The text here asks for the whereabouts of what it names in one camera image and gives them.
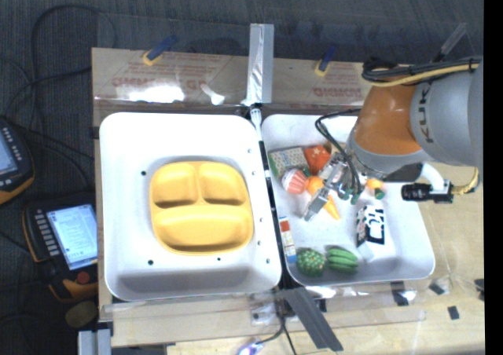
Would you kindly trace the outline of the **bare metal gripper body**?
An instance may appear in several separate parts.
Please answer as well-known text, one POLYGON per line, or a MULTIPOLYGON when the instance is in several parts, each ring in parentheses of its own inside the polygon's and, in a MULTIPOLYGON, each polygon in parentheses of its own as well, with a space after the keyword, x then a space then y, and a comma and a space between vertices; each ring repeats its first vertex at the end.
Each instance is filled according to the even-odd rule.
POLYGON ((336 153, 318 172, 326 192, 352 193, 352 171, 346 158, 336 153))

